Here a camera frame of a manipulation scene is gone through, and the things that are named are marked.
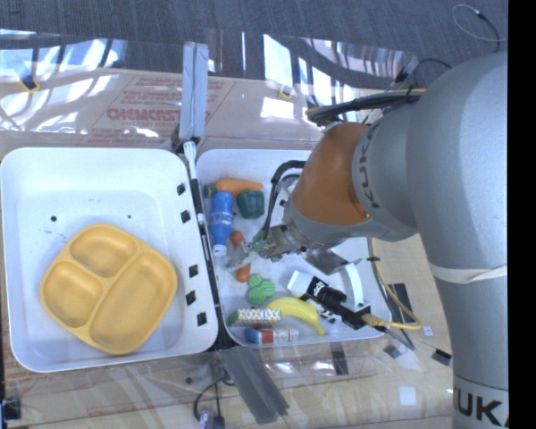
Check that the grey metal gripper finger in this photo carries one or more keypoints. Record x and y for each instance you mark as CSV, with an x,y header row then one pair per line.
x,y
239,256

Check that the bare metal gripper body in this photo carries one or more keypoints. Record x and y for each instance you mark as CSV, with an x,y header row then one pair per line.
x,y
279,241

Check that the orange sausage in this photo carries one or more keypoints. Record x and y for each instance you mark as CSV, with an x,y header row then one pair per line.
x,y
243,274

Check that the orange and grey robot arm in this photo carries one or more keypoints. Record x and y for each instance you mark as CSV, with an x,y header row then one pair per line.
x,y
455,159

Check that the green broccoli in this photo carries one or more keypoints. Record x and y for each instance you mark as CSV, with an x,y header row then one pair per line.
x,y
260,289

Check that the blue bottle white cap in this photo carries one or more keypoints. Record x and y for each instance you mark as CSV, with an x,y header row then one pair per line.
x,y
221,215

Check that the green bell pepper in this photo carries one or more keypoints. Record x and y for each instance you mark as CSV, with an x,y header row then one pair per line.
x,y
251,204

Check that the yellow white patterned box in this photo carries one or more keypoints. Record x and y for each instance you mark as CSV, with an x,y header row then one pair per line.
x,y
254,317

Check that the yellow banana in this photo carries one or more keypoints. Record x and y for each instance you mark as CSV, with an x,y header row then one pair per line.
x,y
297,308

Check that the orange carrot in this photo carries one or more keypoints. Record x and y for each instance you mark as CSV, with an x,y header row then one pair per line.
x,y
237,186

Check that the white plastic tray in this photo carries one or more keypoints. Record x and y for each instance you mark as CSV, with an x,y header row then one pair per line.
x,y
259,168
170,186

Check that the red white blue packet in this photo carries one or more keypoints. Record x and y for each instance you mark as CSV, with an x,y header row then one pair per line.
x,y
272,335

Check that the yellow divided plate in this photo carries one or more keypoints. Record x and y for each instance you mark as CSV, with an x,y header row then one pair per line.
x,y
111,288

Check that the brown cardboard board red print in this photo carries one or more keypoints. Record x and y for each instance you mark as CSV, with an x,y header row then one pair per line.
x,y
250,105

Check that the black cylinder on white bracket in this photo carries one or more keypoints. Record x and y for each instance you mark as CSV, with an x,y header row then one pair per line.
x,y
339,304

